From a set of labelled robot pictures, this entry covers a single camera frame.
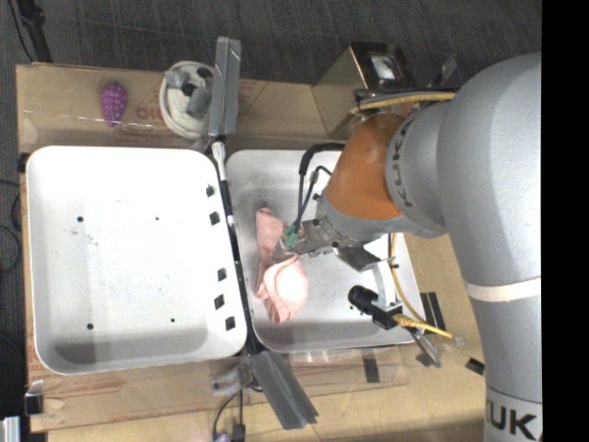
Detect pink cloth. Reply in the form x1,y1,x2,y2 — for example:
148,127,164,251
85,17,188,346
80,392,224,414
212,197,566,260
253,206,309,324

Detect black cylinder on white bracket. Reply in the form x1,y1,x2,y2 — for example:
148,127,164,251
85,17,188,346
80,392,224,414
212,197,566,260
347,261,407,332

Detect brown cardboard board red print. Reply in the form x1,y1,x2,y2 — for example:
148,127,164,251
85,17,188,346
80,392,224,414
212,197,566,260
15,62,485,434

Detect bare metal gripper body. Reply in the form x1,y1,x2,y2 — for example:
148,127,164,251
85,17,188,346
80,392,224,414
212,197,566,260
289,217,336,257

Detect brown cardboard box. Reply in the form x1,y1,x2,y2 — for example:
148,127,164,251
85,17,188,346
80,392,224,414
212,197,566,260
311,41,418,141

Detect purple grapes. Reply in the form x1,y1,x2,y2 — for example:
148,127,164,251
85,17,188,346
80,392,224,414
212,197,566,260
99,80,129,128

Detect white plastic tray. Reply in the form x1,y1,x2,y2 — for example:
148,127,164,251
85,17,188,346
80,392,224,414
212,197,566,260
225,148,427,355
25,145,248,377

